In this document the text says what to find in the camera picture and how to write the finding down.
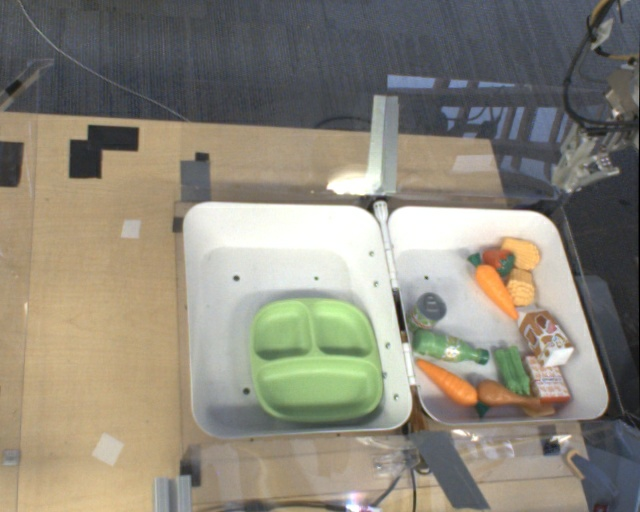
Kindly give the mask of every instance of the wooden surface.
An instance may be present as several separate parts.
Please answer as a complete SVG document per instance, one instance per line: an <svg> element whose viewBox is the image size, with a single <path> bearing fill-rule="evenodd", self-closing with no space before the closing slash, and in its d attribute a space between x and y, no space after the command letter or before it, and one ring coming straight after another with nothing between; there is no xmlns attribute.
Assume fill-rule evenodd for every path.
<svg viewBox="0 0 640 512"><path fill-rule="evenodd" d="M27 121L31 131L25 131ZM101 180L72 180L68 178L69 140L86 139L89 124L137 126L140 148L138 152L104 152ZM24 303L12 298L15 290L6 288L8 267L0 266L4 272L0 275L1 448L18 442L22 450L19 475L14 468L0 467L0 509L14 508L11 497L17 485L21 512L150 511L153 479L175 477L183 449L201 442L215 455L213 464L205 465L213 476L209 477L211 487L195 490L194 496L199 503L215 501L212 489L220 485L215 479L225 474L235 478L236 466L225 472L223 455L233 459L234 453L251 454L258 444L246 449L250 441L234 444L207 438L190 415L186 375L183 371L181 377L180 371L181 365L185 369L186 354L183 348L180 357L178 343L185 335L179 322L183 304L177 293L180 255L171 229L180 195L180 160L193 160L196 151L210 153L214 197L295 201L317 194L322 199L327 197L324 188L329 179L354 169L364 171L368 137L18 114L2 114L0 130L1 140L35 143L33 154L37 154L32 195L25 195L24 180L18 189L0 189L0 244L4 244L0 248L30 253L30 259L20 259L23 267L19 269L21 273L30 270L30 289L23 290L29 297L24 379L19 350L6 351L13 342L5 334L24 333L20 328ZM500 192L495 170L473 177L450 172L457 155L490 154L486 141L403 136L400 148L403 187L444 190L464 184L480 196ZM31 219L16 214L30 205L32 242ZM138 239L121 238L127 219L141 221ZM13 363L4 358L5 352ZM12 407L17 412L7 415ZM113 466L92 456L103 433L124 443ZM324 438L304 439L296 446L315 447L307 455L320 468L353 464L359 457L369 467L370 457L357 443L355 437L339 442ZM262 469L257 479L237 473L236 483L245 494L259 490L259 485L268 484L270 492L277 493L291 488L286 472L279 469L287 467L288 459L276 457L274 447L277 444L260 448L266 452L257 459ZM255 454L241 460L255 466ZM561 499L567 510L580 508L576 506L584 505L580 485L559 461L550 462L538 453L504 464L471 461L470 466L498 510L509 510L515 500L520 502L524 489L535 488L531 486L541 479L550 487L544 500ZM363 481L354 471L351 487ZM307 491L326 493L330 488L310 482ZM448 510L432 477L420 484L424 488L419 503ZM377 494L384 485L383 480L375 480L368 490ZM410 491L401 487L388 498L385 510L404 510L407 500ZM550 509L544 500L531 510Z"/></svg>

